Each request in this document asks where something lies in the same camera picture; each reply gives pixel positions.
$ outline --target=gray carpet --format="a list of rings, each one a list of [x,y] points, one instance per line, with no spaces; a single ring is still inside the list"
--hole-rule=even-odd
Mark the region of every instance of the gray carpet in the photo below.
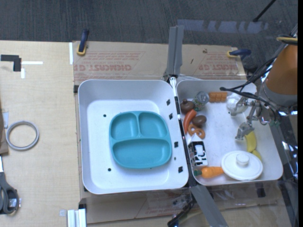
[[[168,43],[169,27],[184,25],[184,44],[249,49],[254,68],[271,58],[298,23],[298,0],[0,0],[0,40],[89,40]]]

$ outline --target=silver ring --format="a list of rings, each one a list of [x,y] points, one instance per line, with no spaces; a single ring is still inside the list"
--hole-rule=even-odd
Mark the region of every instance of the silver ring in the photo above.
[[[19,146],[15,146],[14,144],[12,144],[9,140],[9,135],[11,133],[11,131],[16,128],[17,126],[19,125],[28,125],[30,127],[32,127],[35,132],[36,132],[36,138],[34,139],[34,141],[29,144],[28,146],[24,146],[24,147],[19,147]],[[27,149],[31,149],[37,142],[38,142],[38,139],[39,139],[39,130],[37,128],[37,126],[35,126],[32,122],[30,121],[25,121],[25,120],[22,120],[22,121],[17,121],[17,122],[14,122],[13,124],[11,124],[7,131],[6,131],[6,141],[8,142],[9,146],[11,148],[13,148],[14,150],[27,150]]]

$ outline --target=wooden table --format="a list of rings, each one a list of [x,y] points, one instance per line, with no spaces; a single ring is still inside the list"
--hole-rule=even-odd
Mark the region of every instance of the wooden table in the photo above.
[[[25,78],[12,62],[0,61],[0,99],[9,125],[28,120],[37,125],[40,138],[30,150],[2,156],[6,179],[17,189],[21,207],[12,216],[0,215],[0,226],[64,227],[67,210],[77,210],[80,180],[73,65],[70,43],[0,41],[0,54],[19,55]],[[34,132],[16,128],[16,145],[31,142]],[[230,226],[291,226],[282,196],[275,204],[222,211]],[[200,223],[207,226],[201,215]],[[171,216],[144,218],[89,226],[167,226]]]

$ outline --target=toy carrot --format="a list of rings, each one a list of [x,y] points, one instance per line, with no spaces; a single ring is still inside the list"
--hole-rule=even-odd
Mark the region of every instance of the toy carrot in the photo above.
[[[201,170],[195,170],[194,175],[201,175],[203,178],[212,178],[223,174],[224,171],[220,166],[204,166]]]
[[[187,134],[189,124],[196,115],[197,115],[197,112],[194,109],[191,109],[190,111],[188,111],[186,113],[184,120],[183,120],[183,128],[184,128],[185,134]]]

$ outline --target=orange brick block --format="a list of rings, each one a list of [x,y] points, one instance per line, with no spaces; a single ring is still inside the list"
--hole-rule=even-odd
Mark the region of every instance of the orange brick block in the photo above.
[[[210,92],[209,102],[225,102],[227,97],[227,92]]]

